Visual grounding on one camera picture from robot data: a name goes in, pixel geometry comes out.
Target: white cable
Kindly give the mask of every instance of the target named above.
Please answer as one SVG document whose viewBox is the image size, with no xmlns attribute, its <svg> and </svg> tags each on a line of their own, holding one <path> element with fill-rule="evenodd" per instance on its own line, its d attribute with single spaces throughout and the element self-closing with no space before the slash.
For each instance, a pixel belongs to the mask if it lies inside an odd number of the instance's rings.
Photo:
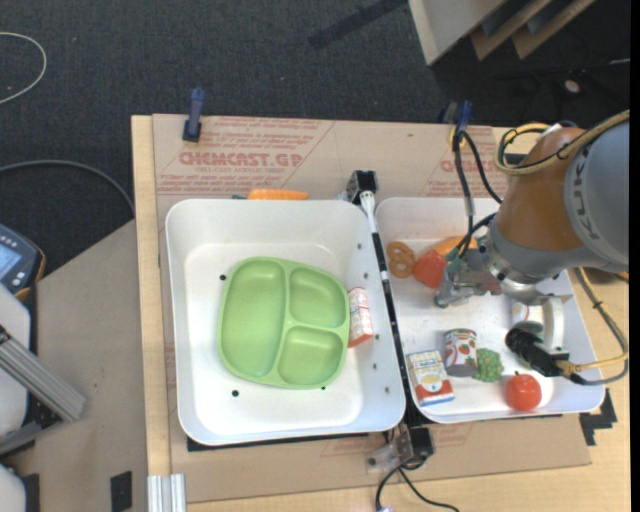
<svg viewBox="0 0 640 512">
<path fill-rule="evenodd" d="M 44 76 L 44 73 L 47 70 L 47 53 L 44 51 L 44 48 L 42 47 L 42 45 L 38 41 L 36 41 L 35 39 L 33 39 L 33 38 L 29 37 L 29 36 L 25 36 L 23 34 L 15 34 L 13 32 L 0 32 L 0 37 L 2 37 L 2 36 L 5 36 L 5 37 L 17 37 L 18 39 L 24 39 L 24 40 L 29 41 L 30 43 L 34 44 L 36 46 L 36 48 L 38 48 L 38 50 L 40 50 L 40 53 L 42 54 L 42 70 L 40 71 L 40 74 L 38 75 L 38 77 L 33 82 L 31 82 L 31 84 L 29 84 L 27 87 L 25 87 L 21 91 L 18 91 L 15 94 L 12 94 L 11 96 L 8 96 L 7 98 L 0 99 L 0 105 L 2 105 L 3 103 L 8 103 L 11 100 L 16 99 L 18 96 L 22 96 L 23 94 L 29 92 L 36 85 L 38 85 L 38 82 L 40 82 L 40 80 L 42 80 L 42 77 Z"/>
</svg>

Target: small box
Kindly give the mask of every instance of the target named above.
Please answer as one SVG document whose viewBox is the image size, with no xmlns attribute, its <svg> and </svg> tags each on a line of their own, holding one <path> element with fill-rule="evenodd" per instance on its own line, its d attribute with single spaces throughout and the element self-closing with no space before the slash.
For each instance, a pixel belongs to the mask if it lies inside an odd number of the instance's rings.
<svg viewBox="0 0 640 512">
<path fill-rule="evenodd" d="M 349 347 L 355 347 L 373 336 L 369 302 L 364 288 L 353 288 L 349 291 L 349 309 L 351 310 Z"/>
<path fill-rule="evenodd" d="M 407 371 L 421 407 L 450 402 L 455 398 L 438 350 L 409 354 Z"/>
</svg>

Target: white tray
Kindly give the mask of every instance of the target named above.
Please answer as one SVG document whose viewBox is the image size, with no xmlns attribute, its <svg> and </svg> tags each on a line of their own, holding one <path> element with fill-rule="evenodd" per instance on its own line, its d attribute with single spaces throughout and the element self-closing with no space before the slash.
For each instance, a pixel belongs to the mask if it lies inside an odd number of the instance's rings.
<svg viewBox="0 0 640 512">
<path fill-rule="evenodd" d="M 495 212 L 491 199 L 475 201 L 477 219 Z M 467 217 L 462 199 L 390 198 L 380 203 L 376 217 L 384 246 L 399 240 L 409 246 L 416 257 L 445 238 L 462 235 Z M 457 423 L 519 416 L 540 416 L 586 412 L 599 407 L 604 386 L 581 386 L 562 377 L 545 378 L 523 366 L 506 347 L 504 338 L 512 327 L 512 301 L 504 295 L 471 297 L 467 304 L 447 308 L 435 305 L 435 290 L 413 277 L 391 278 L 398 328 L 405 354 L 423 350 L 443 350 L 444 333 L 454 328 L 469 328 L 478 333 L 478 347 L 495 350 L 504 366 L 503 380 L 485 383 L 470 377 L 450 377 L 455 399 L 425 407 L 416 407 L 428 419 L 438 423 Z M 544 293 L 571 294 L 573 289 L 563 272 L 556 280 L 546 280 L 538 288 Z M 566 348 L 575 362 L 596 359 L 591 341 L 574 298 L 564 304 Z M 535 375 L 542 386 L 542 402 L 533 411 L 518 412 L 509 408 L 504 385 L 515 371 Z M 588 379 L 601 378 L 599 370 L 584 372 Z"/>
<path fill-rule="evenodd" d="M 188 199 L 166 219 L 178 416 L 204 445 L 388 430 L 405 395 L 364 213 L 349 203 Z M 366 289 L 375 339 L 347 351 L 326 389 L 291 390 L 232 374 L 216 351 L 227 274 L 252 256 L 321 268 L 347 290 Z"/>
</svg>

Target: red and white can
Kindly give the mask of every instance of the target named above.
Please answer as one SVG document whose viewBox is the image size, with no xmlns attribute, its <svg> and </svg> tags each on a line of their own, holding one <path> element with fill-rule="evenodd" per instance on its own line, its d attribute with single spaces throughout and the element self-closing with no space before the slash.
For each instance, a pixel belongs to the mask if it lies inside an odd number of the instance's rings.
<svg viewBox="0 0 640 512">
<path fill-rule="evenodd" d="M 478 371 L 476 339 L 471 329 L 452 329 L 444 335 L 444 365 L 452 377 L 471 377 Z"/>
</svg>

